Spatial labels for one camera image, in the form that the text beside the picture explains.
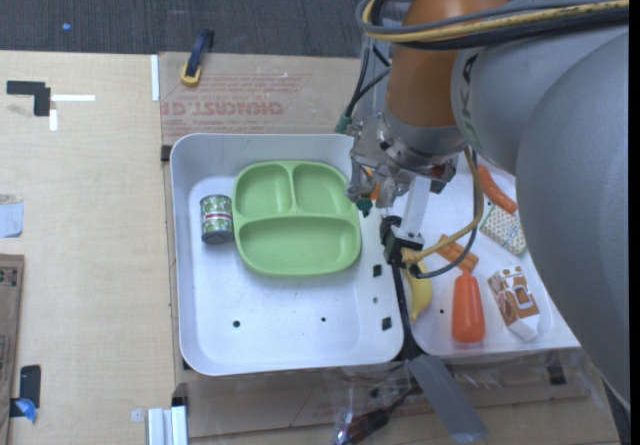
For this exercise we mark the white patterned packet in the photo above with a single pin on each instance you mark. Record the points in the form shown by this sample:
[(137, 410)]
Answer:
[(505, 230)]

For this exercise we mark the green patterned can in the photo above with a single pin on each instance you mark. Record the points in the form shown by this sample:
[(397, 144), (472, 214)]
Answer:
[(216, 220)]

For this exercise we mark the brown cardboard board red print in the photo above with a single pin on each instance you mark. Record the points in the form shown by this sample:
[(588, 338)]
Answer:
[(260, 98)]

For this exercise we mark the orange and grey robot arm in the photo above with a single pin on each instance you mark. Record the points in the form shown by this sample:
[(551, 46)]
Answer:
[(550, 143)]

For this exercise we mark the orange biscuit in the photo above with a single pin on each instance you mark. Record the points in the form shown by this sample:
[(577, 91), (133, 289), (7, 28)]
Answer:
[(462, 255)]

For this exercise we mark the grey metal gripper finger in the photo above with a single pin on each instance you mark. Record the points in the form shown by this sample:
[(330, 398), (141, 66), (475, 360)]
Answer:
[(357, 183), (392, 189)]

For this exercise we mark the orange bottle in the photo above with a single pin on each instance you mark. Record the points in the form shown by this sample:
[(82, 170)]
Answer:
[(468, 308)]

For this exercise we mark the yellow banana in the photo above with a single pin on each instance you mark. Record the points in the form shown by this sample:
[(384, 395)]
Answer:
[(422, 293)]

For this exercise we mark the orange sausage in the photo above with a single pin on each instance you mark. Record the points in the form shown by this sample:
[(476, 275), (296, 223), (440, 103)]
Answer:
[(496, 192)]

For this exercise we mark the green divided plate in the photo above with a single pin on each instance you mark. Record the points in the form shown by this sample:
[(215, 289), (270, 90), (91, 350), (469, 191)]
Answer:
[(295, 243)]

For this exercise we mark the white plastic tray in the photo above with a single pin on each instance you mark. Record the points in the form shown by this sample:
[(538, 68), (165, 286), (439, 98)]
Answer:
[(442, 328), (280, 318)]

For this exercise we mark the white and brown carton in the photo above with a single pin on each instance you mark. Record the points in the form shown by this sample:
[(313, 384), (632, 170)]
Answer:
[(515, 303)]

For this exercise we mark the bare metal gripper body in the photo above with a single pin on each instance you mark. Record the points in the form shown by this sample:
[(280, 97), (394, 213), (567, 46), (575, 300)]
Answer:
[(395, 158)]

